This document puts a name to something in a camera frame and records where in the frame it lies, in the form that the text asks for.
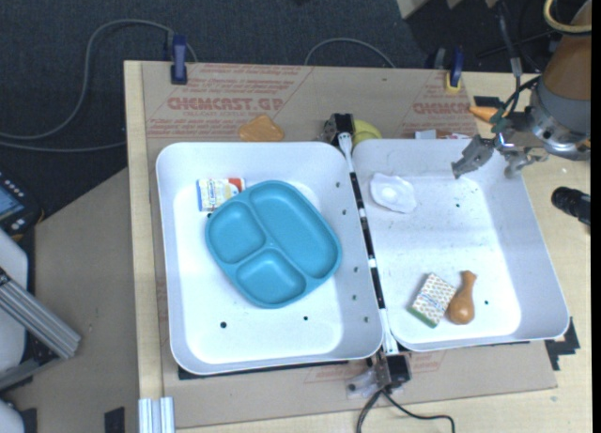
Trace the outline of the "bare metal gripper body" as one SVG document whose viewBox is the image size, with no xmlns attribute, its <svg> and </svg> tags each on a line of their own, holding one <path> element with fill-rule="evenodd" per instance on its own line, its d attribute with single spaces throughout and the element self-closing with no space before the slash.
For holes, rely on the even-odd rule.
<svg viewBox="0 0 601 433">
<path fill-rule="evenodd" d="M 496 149 L 504 155 L 542 160 L 548 155 L 566 160 L 589 160 L 588 139 L 550 116 L 535 112 L 508 114 L 494 126 Z"/>
</svg>

